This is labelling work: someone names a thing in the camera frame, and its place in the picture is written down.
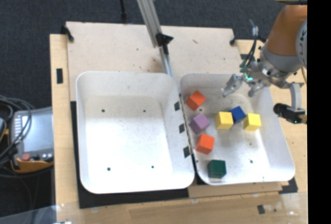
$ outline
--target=wooden table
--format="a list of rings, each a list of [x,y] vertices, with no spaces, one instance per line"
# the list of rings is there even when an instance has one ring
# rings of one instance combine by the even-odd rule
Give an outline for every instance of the wooden table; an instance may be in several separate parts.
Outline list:
[[[150,40],[145,31],[144,26],[130,26],[127,29],[134,28],[134,32],[139,32],[134,36],[127,36],[125,39],[118,38],[115,28],[123,25],[114,24],[89,24],[89,23],[74,23],[68,22],[68,28],[74,36],[75,44],[82,42],[81,45],[88,42],[82,35],[90,35],[88,39],[103,39],[101,42],[107,43],[112,40],[115,44],[122,46],[128,45],[126,41],[131,41],[133,38],[135,49],[140,49],[144,52],[144,45],[149,47]],[[218,52],[217,48],[227,48],[227,51],[222,53],[224,56],[223,66],[215,69],[214,63],[218,63],[217,57],[208,62],[211,66],[207,71],[209,73],[227,72],[232,70],[233,62],[237,63],[240,58],[236,54],[247,54],[251,45],[251,40],[237,40],[235,46],[231,47],[229,41],[233,37],[231,29],[221,28],[195,28],[195,27],[174,27],[164,26],[163,32],[169,35],[175,34],[173,43],[169,45],[171,62],[175,72],[184,73],[185,70],[191,71],[188,67],[181,68],[182,63],[177,60],[182,54],[175,47],[188,46],[195,49],[194,52],[186,59],[193,61],[196,59],[196,52]],[[308,221],[308,174],[307,174],[307,125],[293,125],[285,120],[281,120],[281,125],[290,148],[295,167],[295,180],[298,186],[297,193],[280,195],[278,191],[288,185],[285,183],[264,183],[256,185],[234,185],[227,187],[213,188],[208,186],[203,188],[193,184],[189,187],[190,198],[159,201],[137,204],[121,204],[112,206],[103,206],[98,208],[79,209],[76,168],[74,162],[73,137],[72,137],[72,122],[70,101],[74,100],[74,93],[71,91],[75,72],[70,64],[70,56],[73,48],[70,46],[66,35],[52,34],[50,35],[50,59],[51,59],[51,76],[52,76],[52,107],[54,116],[54,158],[55,158],[55,199],[57,205],[57,221],[69,220],[73,223],[168,223],[175,221],[176,223],[201,223],[203,220],[208,223],[219,223],[220,220],[228,221],[228,223],[238,223],[240,220],[254,223],[284,223],[296,221]],[[81,59],[86,59],[84,50],[80,50]],[[103,54],[103,59],[110,59]],[[112,64],[108,67],[118,68],[118,64]],[[135,66],[138,71],[150,71],[146,65]],[[162,71],[157,64],[153,71]],[[63,81],[59,81],[58,74],[62,71]],[[301,72],[296,76],[291,76],[289,82],[304,82]],[[291,105],[291,95],[289,90],[281,90],[277,87],[270,87],[270,92],[274,102],[282,102]],[[307,109],[307,86],[302,87],[302,97],[304,109]]]

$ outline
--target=empty white tray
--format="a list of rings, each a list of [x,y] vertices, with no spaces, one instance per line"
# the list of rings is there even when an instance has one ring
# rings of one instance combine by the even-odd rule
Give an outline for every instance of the empty white tray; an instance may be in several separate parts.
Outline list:
[[[170,76],[89,71],[77,78],[76,91],[80,178],[86,190],[139,192],[192,183],[179,91]]]
[[[206,101],[195,111],[184,106],[187,123],[199,114],[205,114],[210,125],[204,133],[215,138],[214,149],[209,154],[195,150],[200,134],[189,127],[195,162],[199,177],[209,185],[283,182],[295,173],[294,163],[277,115],[269,88],[248,96],[249,86],[243,83],[235,93],[223,98],[231,74],[188,74],[182,77],[180,89],[186,101],[194,91],[199,90]],[[229,130],[218,130],[214,117],[220,111],[229,111],[240,106],[245,113],[261,116],[262,126],[256,131],[243,129],[243,122]],[[212,159],[224,160],[227,174],[221,178],[209,178],[207,164]]]

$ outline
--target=block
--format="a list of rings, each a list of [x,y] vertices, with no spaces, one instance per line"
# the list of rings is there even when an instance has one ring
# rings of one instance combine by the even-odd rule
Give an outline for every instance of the block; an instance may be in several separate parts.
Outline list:
[[[214,148],[215,138],[207,134],[201,134],[195,150],[204,154],[209,154]]]
[[[188,97],[185,104],[195,111],[205,100],[206,98],[199,91],[195,91],[190,97]]]
[[[215,116],[216,129],[230,129],[233,126],[231,112],[218,112]]]
[[[240,106],[232,108],[230,112],[232,113],[234,125],[240,123],[246,117],[246,114],[243,112]]]
[[[248,113],[244,119],[244,130],[255,131],[261,127],[261,117],[259,114]]]
[[[189,125],[194,133],[199,134],[210,125],[210,122],[204,114],[199,114],[192,119]]]
[[[208,177],[221,179],[227,173],[224,160],[211,160],[208,165]]]

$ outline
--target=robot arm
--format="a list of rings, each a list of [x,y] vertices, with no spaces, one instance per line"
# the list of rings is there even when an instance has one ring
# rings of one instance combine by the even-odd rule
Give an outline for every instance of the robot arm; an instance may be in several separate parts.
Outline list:
[[[241,74],[232,75],[227,86],[222,89],[223,96],[235,92],[245,82],[250,86],[248,95],[254,96],[260,89],[275,85],[291,91],[292,105],[276,104],[274,112],[288,121],[307,123],[305,110],[301,108],[300,88],[304,83],[289,83],[286,79],[301,68],[307,69],[307,1],[275,0],[285,4],[264,40],[259,29],[250,21],[254,42],[252,48],[240,65]],[[260,47],[260,57],[255,60],[257,40],[264,42]]]

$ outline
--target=dark green block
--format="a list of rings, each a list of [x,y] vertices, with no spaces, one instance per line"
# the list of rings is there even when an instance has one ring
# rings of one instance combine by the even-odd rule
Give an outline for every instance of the dark green block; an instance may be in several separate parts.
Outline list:
[[[210,178],[222,178],[227,173],[224,160],[211,160],[208,163],[208,176]]]

